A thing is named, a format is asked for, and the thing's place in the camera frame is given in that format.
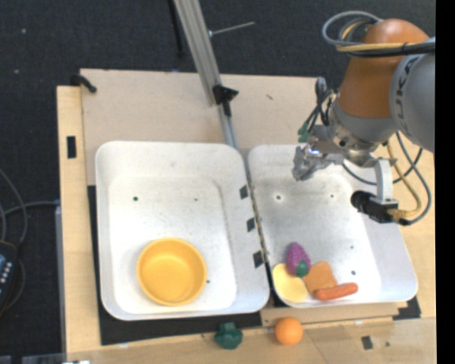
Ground black cylinder on white bracket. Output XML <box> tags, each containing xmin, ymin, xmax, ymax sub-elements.
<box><xmin>350</xmin><ymin>158</ymin><xmax>400</xmax><ymax>224</ymax></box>

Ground yellow bowl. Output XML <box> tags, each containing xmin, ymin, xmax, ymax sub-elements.
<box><xmin>136</xmin><ymin>237</ymin><xmax>209</xmax><ymax>307</ymax></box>

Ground purple grapes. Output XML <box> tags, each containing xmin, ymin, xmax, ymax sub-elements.
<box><xmin>285</xmin><ymin>241</ymin><xmax>312</xmax><ymax>278</ymax></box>

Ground pale yellow round slice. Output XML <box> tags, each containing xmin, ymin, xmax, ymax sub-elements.
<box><xmin>271</xmin><ymin>262</ymin><xmax>309</xmax><ymax>304</ymax></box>

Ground orange carrot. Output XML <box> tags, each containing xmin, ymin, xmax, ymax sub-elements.
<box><xmin>314</xmin><ymin>282</ymin><xmax>359</xmax><ymax>302</ymax></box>

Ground white plastic tray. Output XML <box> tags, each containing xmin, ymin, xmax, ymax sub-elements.
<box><xmin>94</xmin><ymin>140</ymin><xmax>271</xmax><ymax>322</ymax></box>
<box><xmin>246</xmin><ymin>143</ymin><xmax>419</xmax><ymax>309</ymax></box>

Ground orange ball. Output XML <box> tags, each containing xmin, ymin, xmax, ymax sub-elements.
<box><xmin>274</xmin><ymin>316</ymin><xmax>305</xmax><ymax>347</ymax></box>

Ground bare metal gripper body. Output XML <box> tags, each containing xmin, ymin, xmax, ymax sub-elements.
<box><xmin>306</xmin><ymin>124</ymin><xmax>380</xmax><ymax>168</ymax></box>

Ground brown cardboard board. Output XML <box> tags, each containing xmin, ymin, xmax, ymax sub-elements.
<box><xmin>79</xmin><ymin>68</ymin><xmax>409</xmax><ymax>328</ymax></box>

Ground green broccoli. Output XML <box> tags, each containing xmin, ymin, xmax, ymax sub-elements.
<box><xmin>213</xmin><ymin>321</ymin><xmax>244</xmax><ymax>350</ymax></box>

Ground orange bread slice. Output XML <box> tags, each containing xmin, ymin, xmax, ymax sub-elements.
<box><xmin>302</xmin><ymin>260</ymin><xmax>339</xmax><ymax>296</ymax></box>

